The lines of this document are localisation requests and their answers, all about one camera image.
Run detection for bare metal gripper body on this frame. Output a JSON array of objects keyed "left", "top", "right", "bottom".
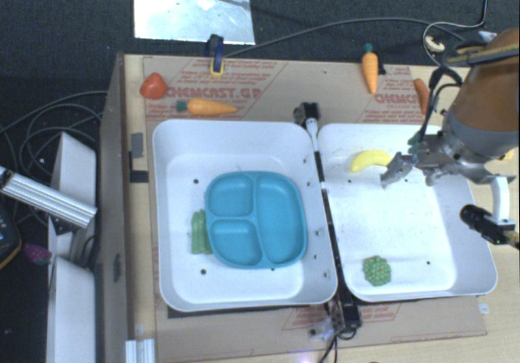
[{"left": 411, "top": 135, "right": 473, "bottom": 176}]

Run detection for yellow banana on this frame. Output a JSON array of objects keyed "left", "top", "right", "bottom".
[{"left": 349, "top": 149, "right": 393, "bottom": 175}]

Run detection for white plastic tray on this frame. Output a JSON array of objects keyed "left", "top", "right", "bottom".
[
  {"left": 316, "top": 122, "right": 499, "bottom": 303},
  {"left": 152, "top": 118, "right": 340, "bottom": 313}
]

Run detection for thin black and white rod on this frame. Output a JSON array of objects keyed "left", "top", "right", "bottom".
[{"left": 306, "top": 117, "right": 355, "bottom": 312}]

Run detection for green grapes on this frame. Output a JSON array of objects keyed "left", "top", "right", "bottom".
[{"left": 362, "top": 255, "right": 392, "bottom": 287}]

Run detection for orange carrot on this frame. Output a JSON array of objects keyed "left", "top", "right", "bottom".
[
  {"left": 361, "top": 43, "right": 381, "bottom": 95},
  {"left": 175, "top": 97, "right": 239, "bottom": 118}
]

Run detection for brown cardboard board red print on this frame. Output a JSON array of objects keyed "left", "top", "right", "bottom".
[{"left": 141, "top": 55, "right": 488, "bottom": 355}]

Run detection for blue divided plate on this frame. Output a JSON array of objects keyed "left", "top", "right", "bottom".
[{"left": 204, "top": 171, "right": 308, "bottom": 271}]

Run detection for green toy asparagus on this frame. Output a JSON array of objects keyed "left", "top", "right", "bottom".
[{"left": 190, "top": 209, "right": 214, "bottom": 256}]

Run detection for red toy pepper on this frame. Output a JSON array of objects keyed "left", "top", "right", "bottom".
[{"left": 139, "top": 71, "right": 169, "bottom": 101}]

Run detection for purple grapes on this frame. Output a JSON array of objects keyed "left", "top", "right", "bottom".
[{"left": 22, "top": 242, "right": 54, "bottom": 266}]

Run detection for black cylinder on white bracket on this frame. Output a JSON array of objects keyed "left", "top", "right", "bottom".
[{"left": 459, "top": 175, "right": 518, "bottom": 245}]

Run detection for black block with thin wires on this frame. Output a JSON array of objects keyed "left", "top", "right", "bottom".
[
  {"left": 336, "top": 299, "right": 363, "bottom": 332},
  {"left": 293, "top": 102, "right": 323, "bottom": 126}
]

